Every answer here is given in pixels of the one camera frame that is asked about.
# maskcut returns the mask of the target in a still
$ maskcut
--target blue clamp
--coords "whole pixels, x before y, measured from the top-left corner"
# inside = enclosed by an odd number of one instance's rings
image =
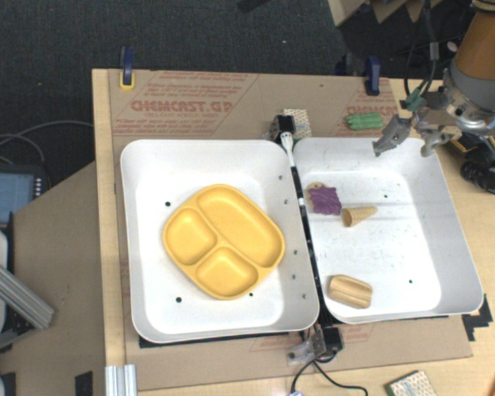
[[[131,91],[135,87],[135,77],[132,72],[133,61],[134,49],[132,47],[122,47],[120,55],[121,72],[119,75],[119,86],[123,91]]]
[[[376,56],[369,56],[365,60],[365,81],[367,95],[377,96],[380,94],[380,61]]]

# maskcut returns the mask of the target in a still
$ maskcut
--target dark floor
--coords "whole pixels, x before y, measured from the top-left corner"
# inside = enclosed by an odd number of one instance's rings
[[[92,122],[91,69],[118,67],[122,45],[134,46],[137,68],[330,75],[344,54],[356,69],[374,54],[382,75],[403,76],[414,28],[405,8],[379,25],[363,7],[336,28],[327,0],[269,0],[252,10],[246,2],[253,0],[0,0],[0,134],[54,120]],[[469,2],[433,9],[438,40],[465,32]],[[425,64],[411,72],[425,74]],[[81,125],[27,137],[44,151],[54,184],[94,158],[92,131]],[[39,160],[21,141],[0,156]]]

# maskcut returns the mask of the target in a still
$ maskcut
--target yellow divided plate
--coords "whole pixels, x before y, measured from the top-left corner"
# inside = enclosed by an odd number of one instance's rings
[[[235,299],[257,286],[284,255],[284,236],[255,203],[227,185],[196,192],[167,220],[163,244],[203,291]]]

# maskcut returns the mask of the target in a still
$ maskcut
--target ice cream cone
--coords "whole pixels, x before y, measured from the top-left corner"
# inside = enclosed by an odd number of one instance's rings
[[[367,217],[371,217],[377,211],[378,209],[372,206],[344,208],[342,211],[343,224],[348,228],[355,226]]]

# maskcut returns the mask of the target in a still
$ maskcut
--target wooden table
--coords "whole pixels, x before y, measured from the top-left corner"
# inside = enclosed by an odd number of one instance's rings
[[[111,139],[110,94],[107,71],[94,70],[94,116],[96,129],[97,186],[101,237],[101,271],[104,311],[104,332],[107,365],[124,365],[125,340],[120,288],[120,260],[114,195],[114,163]],[[391,80],[396,99],[403,97],[401,80]],[[439,395],[489,395],[495,385],[495,196],[481,191],[459,175],[460,160],[439,148],[439,157],[458,217],[480,275],[484,292],[492,310],[493,323],[476,330],[472,343],[474,356],[454,361],[393,365],[368,370],[337,372],[332,377],[341,383],[358,384],[371,395],[385,394],[384,385],[415,370],[425,370]],[[293,377],[250,380],[190,388],[151,390],[143,396],[160,395],[287,395]],[[306,394],[359,394],[334,389],[321,375],[305,374],[298,389]]]

